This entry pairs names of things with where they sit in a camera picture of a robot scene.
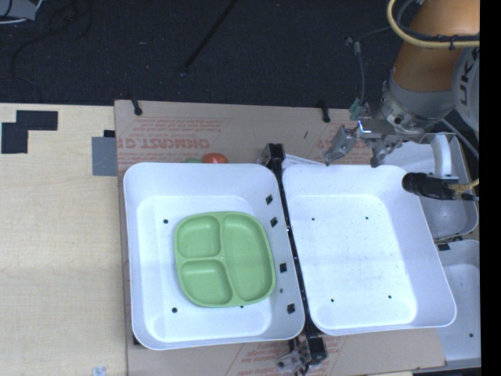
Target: tomato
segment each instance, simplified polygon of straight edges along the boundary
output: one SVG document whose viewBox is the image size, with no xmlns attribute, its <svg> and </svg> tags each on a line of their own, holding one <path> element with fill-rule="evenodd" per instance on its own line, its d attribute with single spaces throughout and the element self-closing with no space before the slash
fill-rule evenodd
<svg viewBox="0 0 501 376">
<path fill-rule="evenodd" d="M 224 154 L 209 153 L 202 158 L 202 163 L 228 163 Z"/>
</svg>

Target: green plate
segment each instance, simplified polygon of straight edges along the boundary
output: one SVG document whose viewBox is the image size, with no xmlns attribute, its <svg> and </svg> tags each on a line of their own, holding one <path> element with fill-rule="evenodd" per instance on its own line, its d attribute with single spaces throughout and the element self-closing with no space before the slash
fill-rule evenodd
<svg viewBox="0 0 501 376">
<path fill-rule="evenodd" d="M 237 211 L 184 218 L 174 235 L 175 262 L 185 295 L 199 306 L 245 306 L 268 297 L 275 267 L 262 224 Z"/>
</svg>

